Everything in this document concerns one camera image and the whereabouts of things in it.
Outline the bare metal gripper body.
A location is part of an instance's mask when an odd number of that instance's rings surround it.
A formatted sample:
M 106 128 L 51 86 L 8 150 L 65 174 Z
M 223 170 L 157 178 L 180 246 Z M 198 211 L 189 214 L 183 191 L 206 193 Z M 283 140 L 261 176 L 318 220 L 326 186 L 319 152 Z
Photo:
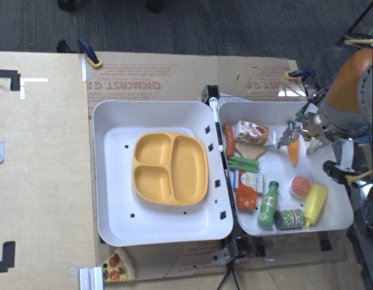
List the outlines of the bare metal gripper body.
M 321 120 L 318 113 L 307 112 L 302 116 L 300 133 L 305 141 L 311 141 L 312 139 L 324 140 L 324 132 L 321 128 Z

